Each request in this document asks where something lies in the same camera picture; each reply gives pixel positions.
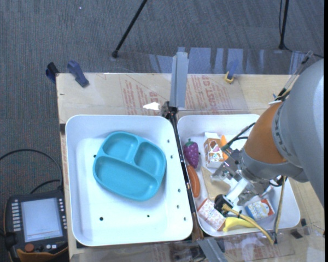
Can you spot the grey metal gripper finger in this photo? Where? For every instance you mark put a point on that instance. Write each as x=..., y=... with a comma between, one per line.
x=220, y=174
x=248, y=197

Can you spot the orange carrot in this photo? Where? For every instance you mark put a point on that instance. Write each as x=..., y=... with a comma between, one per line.
x=223, y=142

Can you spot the white plastic tray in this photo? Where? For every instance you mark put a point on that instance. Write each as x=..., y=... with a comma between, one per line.
x=120, y=222
x=229, y=124

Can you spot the yellow banana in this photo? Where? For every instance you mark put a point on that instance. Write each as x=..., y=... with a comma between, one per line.
x=233, y=223

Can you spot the blue and white carton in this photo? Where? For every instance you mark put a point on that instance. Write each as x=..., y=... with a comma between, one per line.
x=259, y=209

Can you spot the orange sausage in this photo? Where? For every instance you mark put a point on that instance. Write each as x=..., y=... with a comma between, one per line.
x=194, y=181

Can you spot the orange and white carton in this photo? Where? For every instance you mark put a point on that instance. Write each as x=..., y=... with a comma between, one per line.
x=211, y=151

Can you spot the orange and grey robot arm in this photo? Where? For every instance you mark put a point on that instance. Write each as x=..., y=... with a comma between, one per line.
x=298, y=124

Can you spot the blue divided plate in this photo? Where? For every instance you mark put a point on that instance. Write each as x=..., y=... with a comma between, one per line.
x=125, y=176

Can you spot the black cylinder on white bracket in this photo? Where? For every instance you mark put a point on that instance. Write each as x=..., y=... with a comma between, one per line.
x=221, y=202

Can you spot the brown cardboard board red print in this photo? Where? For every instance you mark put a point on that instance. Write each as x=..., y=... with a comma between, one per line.
x=142, y=91

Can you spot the pink and white carton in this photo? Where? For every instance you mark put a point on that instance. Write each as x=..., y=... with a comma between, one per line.
x=210, y=214

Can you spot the tan bread slice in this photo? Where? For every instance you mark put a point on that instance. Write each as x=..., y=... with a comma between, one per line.
x=214, y=188

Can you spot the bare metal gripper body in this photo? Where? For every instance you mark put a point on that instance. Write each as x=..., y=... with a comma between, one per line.
x=247, y=177

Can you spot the purple grapes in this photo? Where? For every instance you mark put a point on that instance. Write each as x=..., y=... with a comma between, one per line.
x=191, y=153

